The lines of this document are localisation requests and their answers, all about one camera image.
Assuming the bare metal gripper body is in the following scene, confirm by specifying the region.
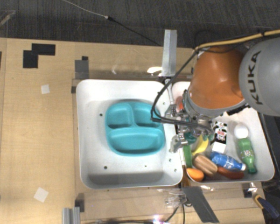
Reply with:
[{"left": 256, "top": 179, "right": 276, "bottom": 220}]
[{"left": 176, "top": 114, "right": 215, "bottom": 141}]

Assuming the green long toy vegetable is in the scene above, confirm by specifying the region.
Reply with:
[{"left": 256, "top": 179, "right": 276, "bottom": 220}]
[{"left": 183, "top": 145, "right": 193, "bottom": 168}]

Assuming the yellow banana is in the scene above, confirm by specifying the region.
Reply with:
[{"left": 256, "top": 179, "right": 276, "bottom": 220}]
[{"left": 191, "top": 134, "right": 210, "bottom": 156}]

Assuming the black and white carton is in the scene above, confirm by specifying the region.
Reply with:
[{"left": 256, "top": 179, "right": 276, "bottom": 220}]
[{"left": 211, "top": 121, "right": 228, "bottom": 154}]

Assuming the tan hot dog bun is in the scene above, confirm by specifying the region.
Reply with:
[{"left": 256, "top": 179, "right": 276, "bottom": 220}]
[{"left": 192, "top": 154, "right": 218, "bottom": 178}]

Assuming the orange carrot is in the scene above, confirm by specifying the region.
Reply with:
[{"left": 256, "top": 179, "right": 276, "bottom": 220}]
[{"left": 186, "top": 168, "right": 205, "bottom": 182}]

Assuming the blue bottle with white cap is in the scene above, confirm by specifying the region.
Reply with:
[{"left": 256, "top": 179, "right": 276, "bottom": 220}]
[{"left": 209, "top": 152, "right": 247, "bottom": 172}]

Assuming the blue divided plate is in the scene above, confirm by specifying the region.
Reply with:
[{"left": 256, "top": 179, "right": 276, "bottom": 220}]
[{"left": 105, "top": 101, "right": 166, "bottom": 157}]

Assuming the green plastic bottle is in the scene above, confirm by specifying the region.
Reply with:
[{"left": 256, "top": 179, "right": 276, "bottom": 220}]
[{"left": 237, "top": 138, "right": 258, "bottom": 174}]

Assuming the brown sausage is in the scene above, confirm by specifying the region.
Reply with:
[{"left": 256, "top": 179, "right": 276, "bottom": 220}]
[{"left": 216, "top": 166, "right": 245, "bottom": 180}]

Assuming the white plastic tray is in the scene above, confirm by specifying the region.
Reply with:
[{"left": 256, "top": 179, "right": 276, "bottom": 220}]
[
  {"left": 76, "top": 79, "right": 184, "bottom": 190},
  {"left": 171, "top": 80, "right": 276, "bottom": 184}
]

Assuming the pale wood board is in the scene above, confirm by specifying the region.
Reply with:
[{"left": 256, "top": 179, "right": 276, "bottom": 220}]
[{"left": 5, "top": 38, "right": 265, "bottom": 224}]

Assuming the black cylinder on white bracket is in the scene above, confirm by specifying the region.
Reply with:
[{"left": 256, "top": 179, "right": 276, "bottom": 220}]
[{"left": 225, "top": 105, "right": 250, "bottom": 116}]

